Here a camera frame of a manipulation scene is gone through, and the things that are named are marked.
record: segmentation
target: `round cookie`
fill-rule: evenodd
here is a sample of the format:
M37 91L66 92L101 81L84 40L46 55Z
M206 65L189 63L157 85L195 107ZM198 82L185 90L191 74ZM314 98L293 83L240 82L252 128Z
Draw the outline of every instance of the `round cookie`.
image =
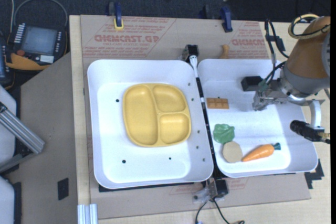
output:
M242 160L243 152L238 143L231 141L224 144L222 155L228 163L236 163Z

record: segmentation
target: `orange carrot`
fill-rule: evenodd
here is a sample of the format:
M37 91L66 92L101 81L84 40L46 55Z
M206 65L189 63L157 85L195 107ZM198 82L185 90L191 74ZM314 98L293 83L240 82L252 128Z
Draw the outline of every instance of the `orange carrot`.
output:
M273 154L274 150L280 150L281 146L279 143L276 143L275 145L267 144L260 146L247 154L242 161L243 162L248 162L252 161L254 159L260 159L260 158L265 158Z

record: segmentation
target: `black connector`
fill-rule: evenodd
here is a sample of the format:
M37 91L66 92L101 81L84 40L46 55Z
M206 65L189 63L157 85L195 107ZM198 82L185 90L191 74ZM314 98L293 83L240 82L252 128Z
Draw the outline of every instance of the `black connector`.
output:
M198 51L198 45L186 45L184 50L183 50L183 60L185 62L190 62L189 58L191 55L198 56L199 51Z
M240 83L243 87L243 91L256 91L258 90L258 85L262 81L260 76L245 77Z
M307 122L297 120L292 121L289 127L293 132L302 135L305 139L313 142L325 142L327 144L330 144L330 139L323 138L319 135L321 133L324 133L324 129L322 128L315 130Z
M216 189L217 189L217 194L218 194L217 198L224 197L225 195L227 195L229 193L226 181L224 179L222 179L222 178L221 179L216 179L215 184L216 184Z

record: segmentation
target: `small screen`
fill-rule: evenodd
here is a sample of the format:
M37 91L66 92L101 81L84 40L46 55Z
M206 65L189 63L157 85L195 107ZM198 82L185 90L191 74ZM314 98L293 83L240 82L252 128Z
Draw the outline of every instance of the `small screen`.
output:
M33 54L53 55L57 31L28 26L21 49Z
M6 76L5 73L5 61L2 53L2 48L0 47L0 78L4 78Z

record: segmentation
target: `yellow divided plate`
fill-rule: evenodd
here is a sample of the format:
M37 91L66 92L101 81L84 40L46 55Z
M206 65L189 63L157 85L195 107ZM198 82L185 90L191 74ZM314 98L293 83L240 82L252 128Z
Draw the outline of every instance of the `yellow divided plate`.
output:
M191 132L185 96L168 84L129 87L123 96L123 118L128 137L140 146L175 145L187 140Z

